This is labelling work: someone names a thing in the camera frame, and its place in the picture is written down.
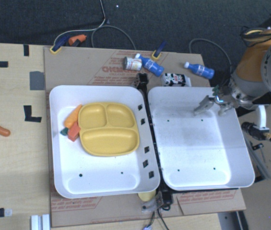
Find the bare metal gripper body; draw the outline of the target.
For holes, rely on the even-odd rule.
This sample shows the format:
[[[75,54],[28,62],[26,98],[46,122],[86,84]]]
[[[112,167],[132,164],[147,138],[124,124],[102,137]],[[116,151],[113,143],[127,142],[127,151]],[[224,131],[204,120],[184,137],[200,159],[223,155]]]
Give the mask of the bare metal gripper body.
[[[252,109],[253,97],[247,95],[234,80],[227,85],[217,85],[212,89],[212,95],[217,104],[233,108],[243,107]]]

